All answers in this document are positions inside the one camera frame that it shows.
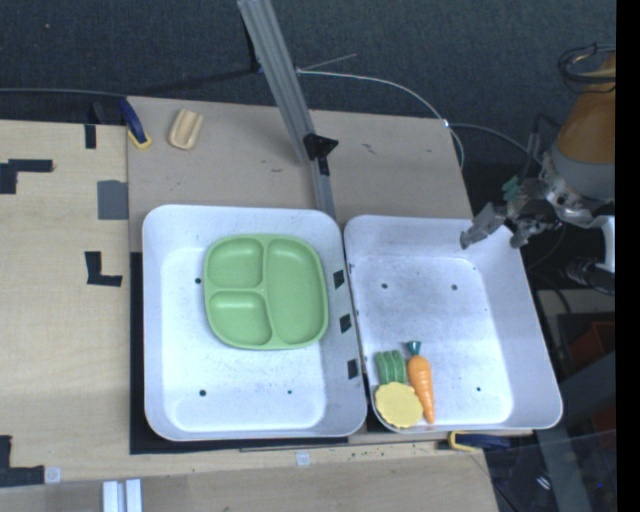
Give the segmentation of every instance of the wooden table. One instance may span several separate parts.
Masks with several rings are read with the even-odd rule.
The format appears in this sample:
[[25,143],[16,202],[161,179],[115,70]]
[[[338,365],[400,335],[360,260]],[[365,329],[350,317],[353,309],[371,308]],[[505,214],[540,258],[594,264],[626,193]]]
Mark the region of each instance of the wooden table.
[[[77,492],[93,496],[91,481],[144,478],[154,511],[174,510],[177,496],[191,510],[301,510],[309,500],[322,510],[389,510],[392,499],[496,510],[482,453],[438,451],[427,438],[363,429],[347,445],[305,448],[305,468],[293,449],[129,454],[129,255],[141,249],[146,212],[166,203],[313,207],[277,109],[130,101],[154,140],[147,152],[120,126],[97,126],[92,149],[82,125],[0,121],[0,163],[55,163],[51,173],[20,172],[16,194],[0,195],[0,434],[13,436],[12,467],[59,468],[63,482],[0,490],[0,508],[28,496],[40,510],[64,482],[85,482]],[[207,119],[189,152],[166,143],[182,107]],[[439,121],[312,116],[318,133],[340,140],[330,166],[341,225],[361,213],[470,217]],[[128,183],[129,221],[98,218],[98,182],[111,180]],[[87,284],[88,251],[101,252],[102,273],[122,276],[121,286]]]

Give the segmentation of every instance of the green divided plate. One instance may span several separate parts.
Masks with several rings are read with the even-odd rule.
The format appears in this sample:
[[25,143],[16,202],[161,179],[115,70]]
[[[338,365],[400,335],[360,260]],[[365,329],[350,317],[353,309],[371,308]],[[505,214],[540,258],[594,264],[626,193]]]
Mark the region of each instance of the green divided plate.
[[222,238],[207,250],[203,281],[209,325],[233,347],[304,347],[327,329],[322,264],[315,249],[298,238]]

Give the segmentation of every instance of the orange carrot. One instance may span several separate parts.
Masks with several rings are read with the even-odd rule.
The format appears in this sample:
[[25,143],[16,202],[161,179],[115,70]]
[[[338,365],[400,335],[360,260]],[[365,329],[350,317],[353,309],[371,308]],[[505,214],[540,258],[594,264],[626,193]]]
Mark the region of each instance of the orange carrot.
[[435,423],[436,413],[433,400],[431,365],[429,361],[420,355],[420,345],[419,341],[410,341],[408,343],[412,357],[407,363],[407,375],[416,395],[420,399],[424,417],[429,423]]

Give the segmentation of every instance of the black tape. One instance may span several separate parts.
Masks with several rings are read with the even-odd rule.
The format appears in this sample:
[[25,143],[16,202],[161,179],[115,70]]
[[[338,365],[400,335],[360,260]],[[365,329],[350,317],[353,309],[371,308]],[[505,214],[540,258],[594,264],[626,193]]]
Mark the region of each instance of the black tape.
[[345,333],[351,328],[351,315],[340,317],[340,332]]
[[337,290],[344,284],[344,271],[338,270],[333,273],[333,287]]
[[18,173],[9,164],[0,164],[0,194],[15,194]]
[[120,286],[122,284],[122,276],[102,275],[102,253],[99,251],[87,251],[84,253],[84,257],[87,261],[87,270],[89,272],[87,284],[101,286]]
[[96,127],[92,124],[84,125],[84,147],[87,149],[96,149]]
[[18,172],[51,172],[53,160],[10,159],[0,164],[0,194],[15,194]]
[[52,172],[53,160],[9,159],[9,167],[15,172]]
[[347,375],[349,376],[349,380],[357,377],[359,373],[360,372],[358,371],[358,361],[355,359],[351,359],[347,361]]
[[0,436],[0,487],[19,487],[44,483],[44,466],[12,468],[11,436]]

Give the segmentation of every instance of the metal pole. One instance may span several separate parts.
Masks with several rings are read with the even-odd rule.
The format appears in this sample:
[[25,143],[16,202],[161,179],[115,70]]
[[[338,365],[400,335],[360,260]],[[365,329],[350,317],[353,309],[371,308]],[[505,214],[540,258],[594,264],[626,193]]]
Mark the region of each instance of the metal pole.
[[321,172],[319,158],[310,157],[304,145],[304,138],[315,134],[315,128],[271,2],[238,0],[238,7],[296,155],[311,167],[316,207],[335,218],[329,176]]

